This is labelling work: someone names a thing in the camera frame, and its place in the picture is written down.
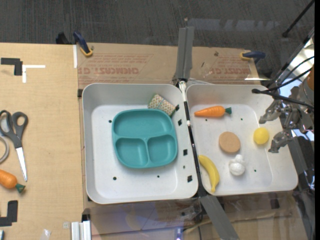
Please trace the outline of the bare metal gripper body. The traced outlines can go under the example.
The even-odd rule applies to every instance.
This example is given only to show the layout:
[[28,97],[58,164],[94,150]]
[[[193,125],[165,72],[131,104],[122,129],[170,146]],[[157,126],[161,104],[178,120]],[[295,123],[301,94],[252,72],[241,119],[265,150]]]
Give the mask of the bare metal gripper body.
[[284,101],[281,115],[284,116],[282,127],[286,130],[299,130],[302,134],[313,132],[313,110],[288,101]]

